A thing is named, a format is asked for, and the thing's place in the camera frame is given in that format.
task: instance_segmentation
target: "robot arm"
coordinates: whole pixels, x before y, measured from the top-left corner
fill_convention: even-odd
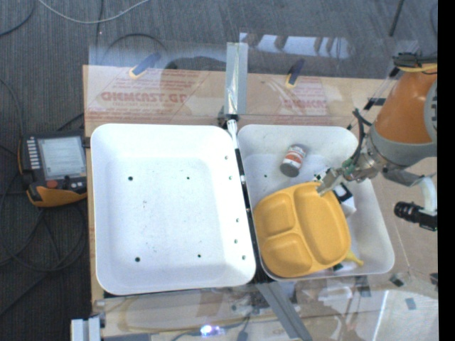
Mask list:
[[[329,168],[321,179],[318,193],[323,195],[344,180],[361,182],[378,173],[402,185],[419,184],[425,196],[425,207],[399,202],[395,214],[435,230],[434,184],[426,180],[428,177],[409,173],[406,169],[424,158],[437,156],[437,64],[428,60],[422,63],[415,55],[404,54],[395,58],[395,65],[404,71],[403,76],[393,87],[374,123],[367,123],[358,111],[354,112],[360,127],[359,146],[340,168]],[[363,131],[365,124],[370,125],[366,133]]]

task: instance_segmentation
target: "dark floor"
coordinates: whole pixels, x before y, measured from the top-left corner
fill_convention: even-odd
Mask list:
[[[142,0],[44,1],[73,19],[96,21],[101,4],[101,17],[109,18]],[[424,55],[437,52],[438,0],[404,0],[390,37],[399,1],[152,0],[111,21],[84,24],[38,0],[0,0],[0,193],[8,193],[0,209],[0,340],[68,340],[70,320],[91,311],[86,203],[39,213],[15,178],[14,155],[21,131],[83,125],[82,66],[89,63],[90,46],[106,49],[137,33],[161,42],[220,46],[238,42],[240,33],[344,37],[360,47],[355,65],[360,69],[347,65],[344,74],[384,78],[389,44],[417,42]],[[132,35],[116,44],[147,49],[158,43]],[[371,65],[375,59],[378,65]],[[217,62],[186,64],[223,68]],[[271,73],[284,69],[264,56],[258,65]]]

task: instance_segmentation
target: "yellow divided plate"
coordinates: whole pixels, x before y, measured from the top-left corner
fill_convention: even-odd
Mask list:
[[[350,233],[335,194],[307,182],[263,198],[253,217],[262,260],[271,275],[296,278],[346,258]]]

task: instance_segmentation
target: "device screen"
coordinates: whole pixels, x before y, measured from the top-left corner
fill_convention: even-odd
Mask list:
[[[85,155],[79,136],[38,139],[46,180],[85,175]]]

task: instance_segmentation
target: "white plastic tray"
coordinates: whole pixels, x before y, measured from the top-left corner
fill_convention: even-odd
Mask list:
[[[241,128],[238,140],[252,209],[262,198],[278,190],[313,180],[315,173],[329,166],[339,167],[358,144],[350,131],[335,126],[252,124]],[[302,144],[309,149],[295,178],[286,177],[279,170],[292,144]],[[371,182],[349,183],[348,188],[357,208],[347,218],[351,249],[365,263],[360,267],[346,262],[338,271],[319,271],[304,278],[383,274],[393,267],[395,254]],[[270,276],[276,280],[289,280]]]
[[[115,295],[239,286],[256,264],[229,134],[105,124],[91,138],[96,274]]]

